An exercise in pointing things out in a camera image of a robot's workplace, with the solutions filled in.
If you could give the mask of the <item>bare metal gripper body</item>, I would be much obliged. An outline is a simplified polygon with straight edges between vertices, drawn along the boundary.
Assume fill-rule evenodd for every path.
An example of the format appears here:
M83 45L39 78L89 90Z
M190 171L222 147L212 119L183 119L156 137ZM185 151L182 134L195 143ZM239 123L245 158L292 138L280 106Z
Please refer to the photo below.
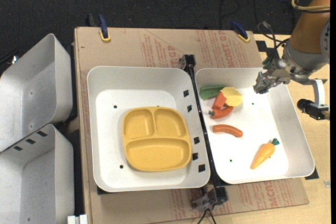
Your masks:
M292 60L267 58L263 63L264 72L258 74L258 86L277 86L281 83L288 84L291 80L306 83L313 73Z

